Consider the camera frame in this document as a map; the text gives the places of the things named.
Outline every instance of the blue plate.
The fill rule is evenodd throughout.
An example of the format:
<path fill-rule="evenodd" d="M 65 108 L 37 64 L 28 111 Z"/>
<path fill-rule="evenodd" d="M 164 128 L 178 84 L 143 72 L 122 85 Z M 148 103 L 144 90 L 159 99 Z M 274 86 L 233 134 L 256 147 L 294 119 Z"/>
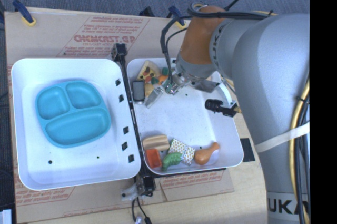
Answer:
<path fill-rule="evenodd" d="M 102 96 L 85 81 L 68 81 L 42 89 L 35 108 L 47 139 L 61 148 L 97 140 L 111 126 Z"/>

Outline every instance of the gray robot arm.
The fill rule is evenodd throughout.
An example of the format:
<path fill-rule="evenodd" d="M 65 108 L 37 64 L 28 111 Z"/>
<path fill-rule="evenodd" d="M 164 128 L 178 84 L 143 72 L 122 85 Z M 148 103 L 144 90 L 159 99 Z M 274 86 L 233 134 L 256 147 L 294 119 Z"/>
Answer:
<path fill-rule="evenodd" d="M 179 52 L 176 68 L 180 80 L 195 84 L 214 71 L 232 80 L 255 145 L 269 141 L 272 144 L 275 137 L 295 127 L 294 111 L 309 84 L 308 14 L 275 15 L 261 21 L 224 19 L 215 28 L 208 46 L 210 62 L 201 64 Z M 290 160 L 292 146 L 293 140 L 285 138 L 271 148 L 259 149 L 268 223 L 299 222 Z M 300 167 L 304 174 L 302 158 Z M 301 186 L 303 204 L 308 205 L 304 177 Z M 305 223 L 309 223 L 308 213 L 305 216 Z"/>

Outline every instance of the small cloth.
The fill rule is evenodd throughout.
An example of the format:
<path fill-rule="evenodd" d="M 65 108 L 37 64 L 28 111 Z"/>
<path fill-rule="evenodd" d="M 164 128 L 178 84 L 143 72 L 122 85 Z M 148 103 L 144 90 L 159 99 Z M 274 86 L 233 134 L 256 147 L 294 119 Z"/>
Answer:
<path fill-rule="evenodd" d="M 171 146 L 168 150 L 168 153 L 175 153 L 175 152 L 183 154 L 181 156 L 182 163 L 184 163 L 188 166 L 192 164 L 195 149 L 193 149 L 192 147 L 182 143 L 181 141 L 178 141 L 177 139 L 173 139 L 171 141 Z"/>

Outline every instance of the toy chicken leg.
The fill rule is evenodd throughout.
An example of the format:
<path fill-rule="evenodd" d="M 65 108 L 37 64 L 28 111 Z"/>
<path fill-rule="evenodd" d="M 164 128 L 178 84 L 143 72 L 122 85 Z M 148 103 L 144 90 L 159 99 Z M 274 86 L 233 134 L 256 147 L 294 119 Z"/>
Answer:
<path fill-rule="evenodd" d="M 194 154 L 194 161 L 199 165 L 206 164 L 211 157 L 211 154 L 220 148 L 217 142 L 213 142 L 212 146 L 208 149 L 196 150 Z"/>

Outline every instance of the cardboard sheet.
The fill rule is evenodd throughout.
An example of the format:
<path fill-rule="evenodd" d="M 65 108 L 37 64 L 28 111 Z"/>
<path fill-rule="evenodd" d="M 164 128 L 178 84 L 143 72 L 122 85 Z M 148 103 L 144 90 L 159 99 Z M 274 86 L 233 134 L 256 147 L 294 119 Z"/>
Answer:
<path fill-rule="evenodd" d="M 133 179 L 44 191 L 30 190 L 21 183 L 16 158 L 11 68 L 17 60 L 23 58 L 110 58 L 114 43 L 126 43 L 127 63 L 135 58 L 162 57 L 159 39 L 169 19 L 41 8 L 28 10 L 37 20 L 33 27 L 23 23 L 20 13 L 5 13 L 17 222 L 130 207 L 131 201 L 122 201 L 121 190 L 131 187 Z M 174 25 L 167 35 L 178 30 Z M 184 33 L 181 33 L 172 38 L 169 44 L 172 56 L 177 55 L 183 37 Z M 155 182 L 154 195 L 146 197 L 145 204 L 234 191 L 227 170 L 157 178 Z"/>

